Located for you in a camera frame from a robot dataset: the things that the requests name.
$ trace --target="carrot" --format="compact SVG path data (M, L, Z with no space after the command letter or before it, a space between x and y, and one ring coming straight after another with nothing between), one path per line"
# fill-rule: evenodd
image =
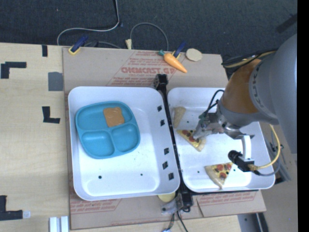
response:
M165 53L163 58L164 58L164 61L168 63L170 66L184 73L187 73L187 70L185 69L185 67L172 55L172 53L169 53L169 52Z

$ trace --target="toy pizza slice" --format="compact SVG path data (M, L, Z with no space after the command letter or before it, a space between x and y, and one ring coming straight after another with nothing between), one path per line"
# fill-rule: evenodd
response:
M186 109L183 106L175 107L174 120L173 120L174 128L177 128L179 126L179 123L183 118L185 111Z
M215 164L215 165L210 165L206 166L205 170L206 173L208 174L209 178L222 189L225 180L227 179L231 168L232 168L233 163L222 163L222 164Z
M206 139L194 139L194 130L177 130L177 133L183 137L190 145L192 145L197 151L202 151L205 146Z

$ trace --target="gray carpet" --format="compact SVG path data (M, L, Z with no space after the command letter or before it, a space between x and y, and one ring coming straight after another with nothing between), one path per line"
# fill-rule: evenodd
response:
M56 44L58 34L72 27L113 26L113 0L0 0L0 42ZM121 26L110 32L71 31L61 45L86 34L125 48L132 27L141 22L159 26L170 50L182 41L202 53L239 56L278 48L297 33L297 0L118 0ZM166 50L162 33L140 26L134 47Z

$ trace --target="white cable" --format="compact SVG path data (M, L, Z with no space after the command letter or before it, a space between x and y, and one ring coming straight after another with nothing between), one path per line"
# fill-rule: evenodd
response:
M118 13L118 2L117 0L115 0L115 5L116 5L116 14L117 14L117 23L115 24L115 26L113 26L110 29L105 29L105 30L99 30L99 29L86 29L86 28L71 28L71 29L66 29L63 30L57 37L57 45L59 45L59 39L61 37L62 34L64 34L65 32L71 31L71 30L84 30L84 31L92 31L92 32L108 32L111 31L113 29L115 29L119 23L120 23L120 19L119 19L119 13Z

